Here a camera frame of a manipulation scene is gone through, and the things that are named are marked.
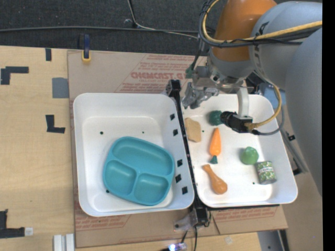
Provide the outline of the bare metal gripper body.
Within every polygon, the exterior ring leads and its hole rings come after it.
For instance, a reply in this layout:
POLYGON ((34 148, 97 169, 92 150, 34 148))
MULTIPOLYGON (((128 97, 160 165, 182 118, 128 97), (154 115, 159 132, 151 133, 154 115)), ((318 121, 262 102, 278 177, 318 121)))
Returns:
POLYGON ((192 87, 195 89, 216 88, 220 92, 231 93, 243 86, 244 80, 225 76, 220 71, 208 66, 197 66, 192 73, 192 87))

